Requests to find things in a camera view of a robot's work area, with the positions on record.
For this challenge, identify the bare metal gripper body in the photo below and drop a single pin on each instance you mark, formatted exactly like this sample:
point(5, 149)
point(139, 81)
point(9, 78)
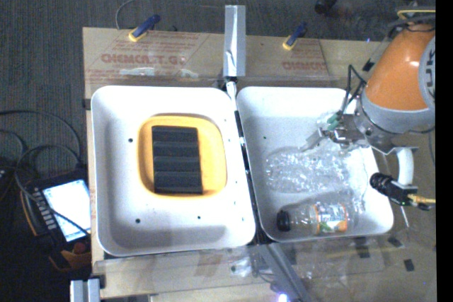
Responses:
point(357, 132)

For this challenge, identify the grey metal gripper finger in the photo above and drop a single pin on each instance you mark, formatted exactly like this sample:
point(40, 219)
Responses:
point(338, 138)
point(311, 140)

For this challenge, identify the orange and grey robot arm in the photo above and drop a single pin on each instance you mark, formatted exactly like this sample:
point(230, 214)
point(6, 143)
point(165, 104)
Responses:
point(396, 81)

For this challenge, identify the crumpled clear plastic bottle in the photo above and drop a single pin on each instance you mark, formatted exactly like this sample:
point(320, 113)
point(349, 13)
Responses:
point(304, 171)

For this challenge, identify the white plastic tray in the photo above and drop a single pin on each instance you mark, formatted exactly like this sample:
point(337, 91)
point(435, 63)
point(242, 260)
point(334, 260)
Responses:
point(117, 169)
point(279, 116)

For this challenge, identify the clear bottle with orange label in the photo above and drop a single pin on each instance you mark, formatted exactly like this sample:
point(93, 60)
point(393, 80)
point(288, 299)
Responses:
point(329, 219)

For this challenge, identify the yellow plate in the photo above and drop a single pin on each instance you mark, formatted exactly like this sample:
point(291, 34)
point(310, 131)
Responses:
point(216, 159)

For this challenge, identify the black ribbed block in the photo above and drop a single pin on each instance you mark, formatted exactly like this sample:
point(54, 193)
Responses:
point(177, 159)

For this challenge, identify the brown cardboard board red print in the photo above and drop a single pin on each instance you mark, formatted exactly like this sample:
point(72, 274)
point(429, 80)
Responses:
point(148, 56)

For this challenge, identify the black cylinder on white bracket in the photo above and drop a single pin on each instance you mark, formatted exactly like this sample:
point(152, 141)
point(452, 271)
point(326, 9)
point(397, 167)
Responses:
point(393, 185)

